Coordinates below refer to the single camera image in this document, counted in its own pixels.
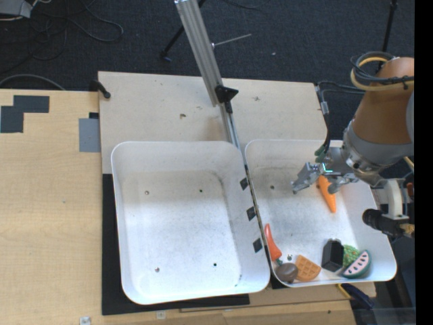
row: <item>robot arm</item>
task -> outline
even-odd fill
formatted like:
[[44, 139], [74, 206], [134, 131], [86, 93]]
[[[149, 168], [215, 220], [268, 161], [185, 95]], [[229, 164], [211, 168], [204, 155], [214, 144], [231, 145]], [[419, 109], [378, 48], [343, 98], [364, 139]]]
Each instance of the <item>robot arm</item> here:
[[[384, 63], [374, 77], [361, 68], [372, 61]], [[403, 214], [405, 201], [400, 187], [404, 179], [384, 179], [380, 172], [414, 154], [414, 59], [371, 52], [353, 65], [352, 83], [365, 94], [344, 130], [342, 146], [329, 147], [329, 141], [325, 142], [316, 151], [317, 163], [303, 166], [298, 179], [292, 182], [292, 190], [296, 194], [314, 184], [320, 175], [331, 183], [330, 194], [358, 180], [383, 188], [387, 210], [367, 210], [364, 222], [389, 236], [410, 236], [415, 227], [407, 225], [408, 216]]]

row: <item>waffle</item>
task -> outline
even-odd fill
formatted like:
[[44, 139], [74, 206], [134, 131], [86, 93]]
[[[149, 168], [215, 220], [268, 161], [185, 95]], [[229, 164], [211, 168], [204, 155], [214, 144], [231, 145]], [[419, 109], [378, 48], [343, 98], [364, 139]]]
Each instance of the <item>waffle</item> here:
[[295, 265], [298, 268], [296, 279], [301, 282], [308, 282], [309, 280], [316, 278], [322, 270], [322, 267], [316, 265], [301, 254], [298, 255]]

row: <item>black bracket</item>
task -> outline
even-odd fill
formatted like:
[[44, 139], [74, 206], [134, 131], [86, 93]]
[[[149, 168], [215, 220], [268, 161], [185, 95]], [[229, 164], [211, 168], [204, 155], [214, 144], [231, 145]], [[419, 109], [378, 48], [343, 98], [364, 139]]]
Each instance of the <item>black bracket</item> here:
[[100, 91], [106, 99], [111, 97], [111, 94], [107, 91], [107, 89], [102, 85], [101, 82], [92, 79], [89, 85], [89, 91]]
[[239, 90], [227, 88], [223, 85], [217, 85], [215, 87], [215, 93], [220, 104], [224, 103], [225, 111], [227, 113], [233, 113], [230, 101], [236, 96], [237, 93], [239, 93]]

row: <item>black mat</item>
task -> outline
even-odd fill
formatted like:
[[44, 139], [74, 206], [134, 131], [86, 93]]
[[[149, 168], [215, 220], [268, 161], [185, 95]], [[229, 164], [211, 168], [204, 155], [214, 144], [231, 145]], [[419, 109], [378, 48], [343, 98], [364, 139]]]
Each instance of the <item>black mat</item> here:
[[120, 259], [116, 223], [116, 203], [114, 200], [113, 177], [102, 177], [103, 216], [102, 216], [102, 315], [157, 311], [163, 309], [195, 307], [231, 307], [249, 305], [248, 294], [222, 297], [208, 297], [155, 305], [138, 305], [125, 295], [120, 279]]

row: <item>toy carrot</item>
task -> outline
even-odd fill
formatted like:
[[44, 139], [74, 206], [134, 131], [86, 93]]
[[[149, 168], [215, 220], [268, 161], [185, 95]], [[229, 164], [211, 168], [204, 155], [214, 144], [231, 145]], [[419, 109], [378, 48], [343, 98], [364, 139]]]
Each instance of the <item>toy carrot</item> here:
[[280, 256], [282, 256], [283, 253], [280, 251], [280, 249], [277, 247], [277, 245], [273, 241], [272, 233], [271, 233], [271, 226], [269, 224], [265, 225], [265, 236], [266, 236], [266, 240], [268, 242], [268, 248], [269, 248], [269, 254], [271, 254], [271, 260], [275, 261]]
[[320, 189], [320, 192], [322, 193], [331, 212], [335, 213], [337, 211], [336, 195], [330, 194], [327, 191], [327, 187], [329, 185], [330, 182], [327, 180], [327, 178], [324, 175], [320, 175], [317, 180], [317, 187]]

